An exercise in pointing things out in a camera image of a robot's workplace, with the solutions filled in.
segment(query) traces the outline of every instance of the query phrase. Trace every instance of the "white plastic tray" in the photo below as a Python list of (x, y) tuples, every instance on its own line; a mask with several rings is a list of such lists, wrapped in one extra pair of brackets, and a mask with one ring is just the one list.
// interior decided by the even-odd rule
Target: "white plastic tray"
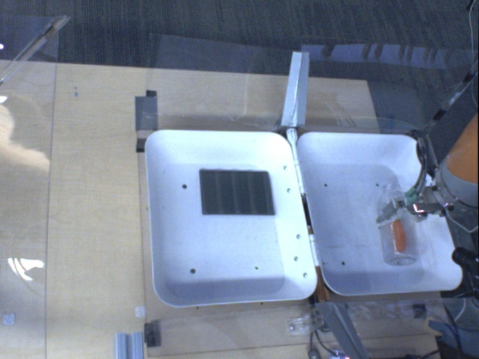
[[(307, 298), (317, 276), (290, 145), (163, 130), (146, 143), (153, 285), (176, 307)], [(200, 169), (267, 171), (274, 215), (203, 215)]]
[(420, 164), (416, 142), (405, 135), (311, 132), (299, 139), (302, 169), (325, 282), (341, 295), (450, 290), (462, 271), (446, 220), (431, 215), (415, 224), (419, 258), (410, 266), (383, 261), (376, 225), (382, 187), (407, 191)]

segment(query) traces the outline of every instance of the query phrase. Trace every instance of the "orange object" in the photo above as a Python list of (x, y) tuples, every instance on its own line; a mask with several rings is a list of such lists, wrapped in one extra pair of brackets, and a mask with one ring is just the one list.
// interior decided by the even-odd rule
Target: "orange object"
[(456, 177), (478, 183), (478, 115), (476, 114), (448, 154), (446, 166)]
[(403, 222), (399, 219), (391, 224), (391, 229), (394, 234), (394, 246), (398, 253), (406, 251), (406, 231), (404, 231)]

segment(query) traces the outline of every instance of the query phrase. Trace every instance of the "cable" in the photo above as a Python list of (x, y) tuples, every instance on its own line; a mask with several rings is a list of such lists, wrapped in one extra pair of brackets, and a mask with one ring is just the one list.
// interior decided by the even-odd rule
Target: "cable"
[(455, 295), (454, 297), (455, 298), (462, 298), (462, 297), (466, 297), (466, 296), (470, 296), (470, 295), (474, 295), (477, 298), (478, 295), (479, 295), (479, 289), (474, 288), (471, 291), (463, 292), (459, 295)]
[(463, 359), (463, 345), (461, 344), (461, 339), (459, 336), (459, 328), (457, 327), (456, 322), (454, 321), (454, 318), (452, 317), (451, 312), (449, 311), (446, 305), (444, 306), (444, 310), (447, 313), (448, 318), (454, 327), (454, 338), (456, 338), (456, 345), (457, 345), (457, 358)]
[(457, 320), (464, 314), (464, 311), (466, 311), (466, 298), (463, 298), (463, 308), (461, 308), (461, 311), (456, 315), (454, 318), (454, 321), (457, 322)]
[[(472, 28), (472, 10), (474, 9), (474, 4), (476, 3), (477, 0), (472, 0), (471, 2), (471, 7), (469, 8), (469, 27), (471, 29), (471, 60), (474, 62), (474, 29)], [(478, 102), (476, 101), (476, 97), (474, 95), (474, 79), (471, 81), (471, 93), (472, 93), (472, 101), (476, 105), (476, 108), (478, 106)]]
[(309, 334), (309, 351), (313, 350), (313, 332)]
[(428, 357), (431, 357), (435, 354), (438, 354), (439, 353), (439, 350), (434, 350), (434, 351), (431, 351), (423, 356), (421, 356), (419, 359), (427, 359)]
[(421, 171), (419, 172), (418, 179), (416, 180), (415, 184), (404, 193), (404, 197), (406, 198), (406, 205), (410, 205), (414, 203), (421, 192), (424, 190), (426, 185), (426, 178), (427, 178), (427, 156), (429, 154), (429, 147), (428, 143), (423, 138), (418, 138), (418, 158), (421, 161)]
[(323, 342), (321, 342), (321, 339), (320, 339), (320, 335), (317, 333), (317, 330), (314, 330), (314, 335), (316, 335), (316, 338), (317, 338), (317, 341), (318, 343), (321, 345), (321, 347), (323, 347), (327, 352), (329, 352), (329, 354), (333, 355), (333, 356), (337, 356), (338, 353), (337, 352), (334, 352), (332, 351), (331, 349), (328, 349), (324, 344)]

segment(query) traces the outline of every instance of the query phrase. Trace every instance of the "glass panel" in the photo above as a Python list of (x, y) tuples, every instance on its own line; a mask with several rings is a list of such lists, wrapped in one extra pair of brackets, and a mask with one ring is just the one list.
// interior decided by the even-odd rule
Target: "glass panel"
[(3, 358), (46, 355), (46, 240), (58, 53), (56, 29), (48, 30), (55, 22), (0, 16)]
[[(347, 308), (369, 358), (400, 358), (407, 354), (442, 358), (444, 353), (455, 358), (459, 352), (471, 357), (478, 355), (475, 337), (479, 301), (474, 297), (338, 304)], [(339, 343), (344, 334), (332, 331), (321, 315), (316, 316), (312, 326), (310, 344), (322, 357), (344, 354)], [(397, 336), (388, 336), (387, 331), (394, 331)], [(377, 337), (383, 337), (381, 343), (374, 339)]]

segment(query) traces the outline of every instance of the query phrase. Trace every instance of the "black cable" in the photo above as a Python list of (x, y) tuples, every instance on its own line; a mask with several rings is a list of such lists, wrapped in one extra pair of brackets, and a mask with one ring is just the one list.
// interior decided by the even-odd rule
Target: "black cable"
[(429, 147), (427, 141), (423, 138), (418, 139), (418, 154), (421, 162), (421, 171), (419, 172), (419, 177), (416, 183), (413, 185), (413, 188), (417, 191), (418, 194), (421, 193), (424, 188), (427, 175), (427, 154), (429, 153)]
[(457, 327), (456, 321), (452, 317), (451, 312), (449, 311), (447, 306), (444, 306), (444, 310), (447, 313), (448, 318), (450, 319), (451, 324), (454, 327), (454, 337), (456, 338), (456, 345), (457, 345), (457, 359), (463, 359), (463, 345), (461, 344), (461, 339), (459, 337), (459, 328)]
[(321, 345), (321, 347), (323, 347), (327, 352), (329, 352), (329, 354), (331, 354), (333, 356), (337, 356), (337, 354), (338, 354), (337, 352), (334, 352), (331, 349), (328, 349), (325, 345), (323, 345), (323, 342), (321, 342), (320, 335), (317, 333), (317, 330), (314, 330), (314, 335), (316, 335), (317, 341)]
[(313, 349), (313, 333), (309, 335), (309, 351), (312, 351)]
[(428, 357), (431, 357), (434, 354), (438, 354), (438, 353), (439, 353), (439, 350), (434, 350), (434, 351), (431, 351), (431, 352), (421, 356), (419, 359), (427, 359)]

